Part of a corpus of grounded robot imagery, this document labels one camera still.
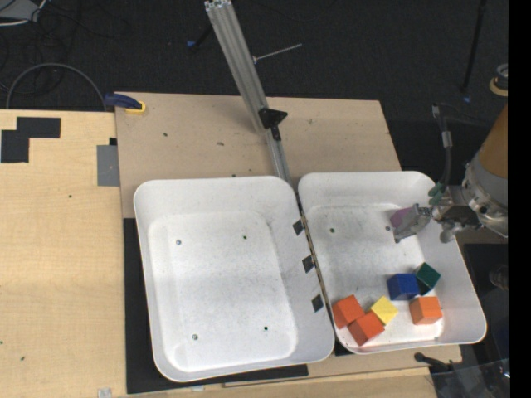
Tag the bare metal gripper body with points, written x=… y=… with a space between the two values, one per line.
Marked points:
x=458 y=214

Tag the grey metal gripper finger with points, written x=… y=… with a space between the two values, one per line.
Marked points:
x=411 y=226

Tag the purple cube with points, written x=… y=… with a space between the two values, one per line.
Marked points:
x=400 y=218

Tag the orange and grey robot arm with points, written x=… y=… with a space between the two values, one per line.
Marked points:
x=493 y=156

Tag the green cube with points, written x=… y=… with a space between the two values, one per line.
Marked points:
x=429 y=275

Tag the white plastic tray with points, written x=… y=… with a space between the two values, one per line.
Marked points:
x=224 y=280
x=361 y=255

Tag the blue cube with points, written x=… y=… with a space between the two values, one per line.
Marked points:
x=401 y=286

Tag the orange cube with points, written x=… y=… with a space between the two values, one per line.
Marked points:
x=425 y=310

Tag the yellow cube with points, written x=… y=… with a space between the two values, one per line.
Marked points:
x=384 y=310

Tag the red cube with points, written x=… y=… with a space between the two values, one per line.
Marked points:
x=347 y=310
x=366 y=328

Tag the brown flat board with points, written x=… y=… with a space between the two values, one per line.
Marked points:
x=199 y=139

